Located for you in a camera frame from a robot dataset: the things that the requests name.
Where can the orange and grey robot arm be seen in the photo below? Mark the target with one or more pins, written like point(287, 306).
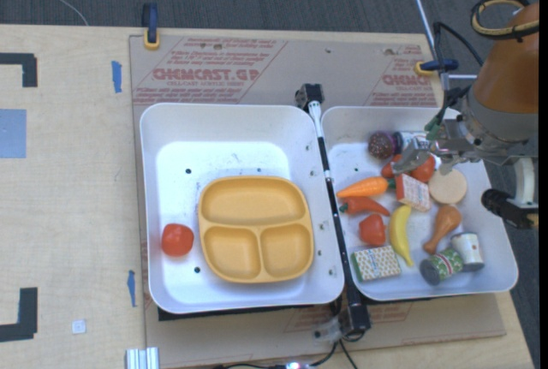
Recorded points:
point(509, 76)

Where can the orange and white carton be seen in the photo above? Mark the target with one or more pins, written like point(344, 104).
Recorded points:
point(413, 192)

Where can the brown cardboard board red print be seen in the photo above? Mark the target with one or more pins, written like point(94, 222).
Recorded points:
point(240, 72)

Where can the yellow divided plate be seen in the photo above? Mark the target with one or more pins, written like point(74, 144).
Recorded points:
point(254, 226)

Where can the white plastic tray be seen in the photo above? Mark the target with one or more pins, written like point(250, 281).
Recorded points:
point(180, 170)
point(484, 230)

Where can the red chili pepper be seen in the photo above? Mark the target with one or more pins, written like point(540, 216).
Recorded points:
point(364, 206)

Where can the orange carrot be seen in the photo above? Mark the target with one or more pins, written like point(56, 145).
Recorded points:
point(364, 186)

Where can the black cylinder on white bracket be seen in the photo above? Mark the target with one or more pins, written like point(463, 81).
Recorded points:
point(505, 204)

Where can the white can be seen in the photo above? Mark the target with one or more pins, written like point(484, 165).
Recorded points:
point(468, 249)

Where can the green and yellow packet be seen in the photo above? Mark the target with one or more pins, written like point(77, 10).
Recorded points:
point(376, 263)

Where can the brown chicken drumstick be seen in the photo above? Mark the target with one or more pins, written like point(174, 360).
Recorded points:
point(445, 224)

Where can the brown sprinkled doughnut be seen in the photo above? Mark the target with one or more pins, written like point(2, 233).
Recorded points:
point(380, 145)

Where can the beige round biscuit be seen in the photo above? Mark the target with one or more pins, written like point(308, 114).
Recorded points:
point(448, 187)

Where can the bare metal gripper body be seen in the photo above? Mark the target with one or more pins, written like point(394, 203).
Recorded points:
point(479, 149)

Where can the yellow banana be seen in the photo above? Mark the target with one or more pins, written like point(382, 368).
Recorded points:
point(400, 232)

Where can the red bell pepper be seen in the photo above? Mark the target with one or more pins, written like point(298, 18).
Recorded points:
point(372, 230)

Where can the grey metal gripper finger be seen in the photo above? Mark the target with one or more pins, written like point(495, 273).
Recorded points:
point(413, 157)
point(448, 164)

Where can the green can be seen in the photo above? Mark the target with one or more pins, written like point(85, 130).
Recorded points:
point(441, 266)

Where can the thin black and white rod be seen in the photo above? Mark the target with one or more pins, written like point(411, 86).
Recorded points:
point(331, 192)

